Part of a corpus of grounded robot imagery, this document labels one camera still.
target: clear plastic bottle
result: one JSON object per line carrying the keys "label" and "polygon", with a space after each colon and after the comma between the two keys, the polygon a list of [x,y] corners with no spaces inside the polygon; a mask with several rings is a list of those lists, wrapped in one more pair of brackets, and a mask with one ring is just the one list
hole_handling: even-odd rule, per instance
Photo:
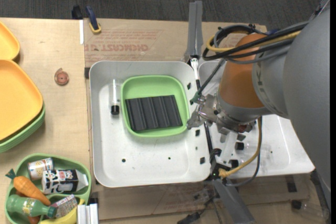
{"label": "clear plastic bottle", "polygon": [[292,210],[301,214],[303,217],[314,220],[327,220],[329,218],[329,210],[326,207],[312,204],[307,201],[291,201]]}
{"label": "clear plastic bottle", "polygon": [[109,85],[109,106],[112,115],[119,115],[120,110],[120,81],[113,79]]}
{"label": "clear plastic bottle", "polygon": [[6,208],[9,212],[17,212],[29,217],[46,215],[49,218],[53,218],[56,214],[55,207],[45,206],[37,199],[20,197],[17,194],[8,197]]}

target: green tray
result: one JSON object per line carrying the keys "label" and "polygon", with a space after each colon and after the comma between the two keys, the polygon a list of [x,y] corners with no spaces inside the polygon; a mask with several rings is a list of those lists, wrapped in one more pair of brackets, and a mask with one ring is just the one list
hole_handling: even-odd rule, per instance
{"label": "green tray", "polygon": [[[174,95],[182,120],[182,126],[134,131],[131,129],[127,113],[126,99]],[[189,118],[188,101],[182,84],[171,76],[150,75],[128,78],[121,86],[121,108],[124,121],[131,134],[140,137],[164,137],[181,134],[186,130]]]}
{"label": "green tray", "polygon": [[[77,199],[77,202],[79,202],[80,199],[83,199],[85,200],[85,204],[87,205],[89,198],[90,198],[90,194],[91,194],[91,174],[90,174],[90,171],[80,162],[76,162],[76,161],[73,161],[65,157],[60,157],[60,156],[55,156],[55,155],[50,155],[50,154],[35,153],[35,154],[28,155],[18,164],[18,166],[15,169],[15,174],[18,176],[22,175],[22,176],[26,176],[29,178],[27,164],[30,162],[38,161],[39,159],[44,159],[44,158],[49,158],[49,157],[53,158],[52,160],[54,161],[54,169],[77,169],[78,171],[82,172],[83,174],[87,176],[89,185],[73,193]],[[39,189],[42,190],[41,180],[33,180],[33,183]],[[13,186],[13,181],[11,181],[8,191],[7,191],[5,204],[7,202],[8,197],[12,194],[15,194],[15,192],[16,192],[16,189]],[[57,193],[57,194],[46,195],[46,197],[51,201],[52,204],[67,196],[69,196],[69,194]],[[28,218],[24,215],[18,214],[16,212],[8,212],[6,208],[5,208],[5,213],[6,213],[6,217],[12,224],[29,224]]]}
{"label": "green tray", "polygon": [[37,129],[39,129],[43,124],[45,115],[46,108],[43,103],[41,112],[37,115],[36,118],[33,119],[33,121],[29,125],[18,131],[17,134],[11,136],[9,139],[0,142],[0,153],[5,152],[12,147],[18,145],[23,140],[27,139],[30,135],[32,135],[34,132],[36,132]]}

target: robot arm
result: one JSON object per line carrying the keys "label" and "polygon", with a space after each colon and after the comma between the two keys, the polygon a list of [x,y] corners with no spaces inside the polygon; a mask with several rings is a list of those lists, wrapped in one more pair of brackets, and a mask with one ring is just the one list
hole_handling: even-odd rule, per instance
{"label": "robot arm", "polygon": [[251,33],[234,53],[217,53],[227,60],[217,93],[193,100],[198,108],[187,127],[214,122],[226,135],[248,132],[262,115],[289,119],[316,167],[331,210],[330,9],[307,24],[279,31],[278,36],[281,32],[286,39],[272,45],[263,42],[245,49],[270,39]]}

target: white tray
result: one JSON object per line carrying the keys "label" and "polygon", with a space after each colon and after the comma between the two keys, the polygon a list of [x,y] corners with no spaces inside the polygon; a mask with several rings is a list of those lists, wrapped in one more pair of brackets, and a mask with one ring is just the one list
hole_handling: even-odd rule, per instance
{"label": "white tray", "polygon": [[[217,61],[209,61],[200,64],[198,71],[201,84],[209,77],[217,63]],[[204,89],[203,95],[213,95],[216,93],[224,67],[225,65],[217,71],[216,75]],[[301,174],[309,173],[314,170],[314,165],[303,149],[290,120],[276,115],[263,116],[262,120],[263,140],[258,176]],[[244,133],[246,138],[243,141],[245,144],[243,151],[236,151],[232,146],[226,148],[225,143],[220,141],[221,136],[217,133],[215,124],[210,127],[210,133],[213,148],[225,149],[225,152],[222,152],[220,157],[216,156],[216,160],[220,164],[227,165],[228,159],[236,159],[241,164],[253,156],[257,149],[257,127],[253,128],[249,133]],[[223,159],[223,155],[229,156],[229,158]],[[245,168],[232,174],[230,178],[250,177],[255,172],[256,166],[257,160],[255,159]]]}
{"label": "white tray", "polygon": [[[93,168],[106,187],[200,182],[210,173],[203,126],[169,137],[137,137],[124,124],[122,112],[112,116],[109,84],[140,75],[168,75],[179,80],[190,100],[196,92],[192,68],[183,62],[100,61],[90,68]],[[189,113],[196,105],[189,106]]]}

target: orange carrot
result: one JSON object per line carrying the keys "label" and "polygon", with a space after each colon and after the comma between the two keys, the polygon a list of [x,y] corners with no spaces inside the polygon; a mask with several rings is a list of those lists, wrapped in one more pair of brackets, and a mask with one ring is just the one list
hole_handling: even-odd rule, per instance
{"label": "orange carrot", "polygon": [[46,206],[51,205],[49,199],[43,194],[43,192],[37,186],[35,186],[35,184],[28,177],[16,176],[13,169],[11,169],[6,174],[6,176],[13,180],[13,186],[23,195],[29,198],[37,199]]}
{"label": "orange carrot", "polygon": [[[15,192],[16,195],[21,196],[21,197],[26,197],[26,195],[22,194],[21,192],[19,192],[18,190]],[[30,224],[38,224],[41,220],[41,216],[37,216],[37,217],[30,217],[27,216],[29,223]]]}

